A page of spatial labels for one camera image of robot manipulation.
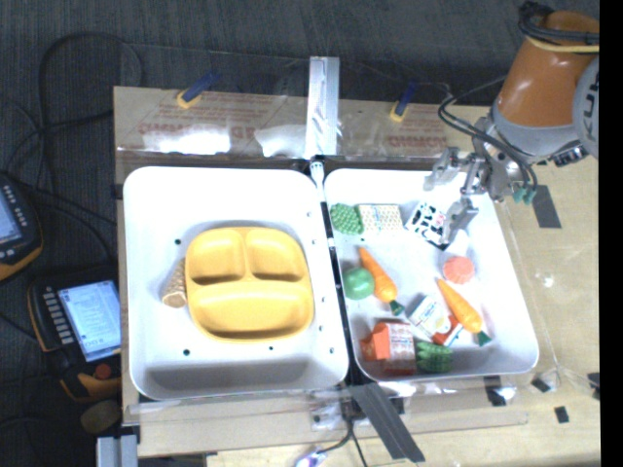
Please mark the green grapes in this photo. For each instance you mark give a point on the green grapes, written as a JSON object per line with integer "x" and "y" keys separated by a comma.
{"x": 345, "y": 218}

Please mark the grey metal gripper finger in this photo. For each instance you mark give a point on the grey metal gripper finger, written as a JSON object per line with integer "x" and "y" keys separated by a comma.
{"x": 440, "y": 168}
{"x": 457, "y": 219}

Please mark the yellow divided plate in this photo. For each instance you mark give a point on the yellow divided plate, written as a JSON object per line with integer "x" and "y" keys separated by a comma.
{"x": 248, "y": 304}

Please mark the white patterned packet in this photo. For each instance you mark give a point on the white patterned packet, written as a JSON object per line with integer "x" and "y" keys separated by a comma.
{"x": 380, "y": 218}

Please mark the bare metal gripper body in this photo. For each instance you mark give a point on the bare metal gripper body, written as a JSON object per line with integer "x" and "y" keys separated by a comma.
{"x": 501, "y": 173}

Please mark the green pea pods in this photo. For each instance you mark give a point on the green pea pods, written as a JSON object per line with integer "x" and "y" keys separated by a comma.
{"x": 434, "y": 357}

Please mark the tan ice cream cone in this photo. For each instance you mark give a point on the tan ice cream cone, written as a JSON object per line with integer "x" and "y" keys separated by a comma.
{"x": 175, "y": 290}

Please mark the white plastic tray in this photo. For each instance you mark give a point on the white plastic tray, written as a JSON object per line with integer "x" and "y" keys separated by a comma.
{"x": 156, "y": 338}
{"x": 506, "y": 338}

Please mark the orange carton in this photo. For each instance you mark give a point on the orange carton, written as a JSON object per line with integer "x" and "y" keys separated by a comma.
{"x": 392, "y": 346}

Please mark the orange round toy food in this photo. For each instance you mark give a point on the orange round toy food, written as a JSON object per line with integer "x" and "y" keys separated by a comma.
{"x": 458, "y": 269}

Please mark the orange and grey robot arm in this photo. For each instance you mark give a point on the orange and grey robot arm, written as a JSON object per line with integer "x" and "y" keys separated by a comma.
{"x": 540, "y": 85}

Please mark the white yellow red carton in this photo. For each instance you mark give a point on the white yellow red carton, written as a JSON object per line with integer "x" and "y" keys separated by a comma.
{"x": 430, "y": 316}

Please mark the black and white carton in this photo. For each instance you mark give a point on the black and white carton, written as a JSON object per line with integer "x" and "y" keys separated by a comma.
{"x": 422, "y": 223}

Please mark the brown cardboard board red print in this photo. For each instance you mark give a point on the brown cardboard board red print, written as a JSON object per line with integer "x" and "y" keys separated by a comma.
{"x": 292, "y": 110}

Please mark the green apple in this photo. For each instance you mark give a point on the green apple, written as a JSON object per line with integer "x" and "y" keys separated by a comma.
{"x": 357, "y": 284}

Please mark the orange carrot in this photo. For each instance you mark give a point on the orange carrot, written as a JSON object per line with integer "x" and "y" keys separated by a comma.
{"x": 379, "y": 277}
{"x": 462, "y": 309}

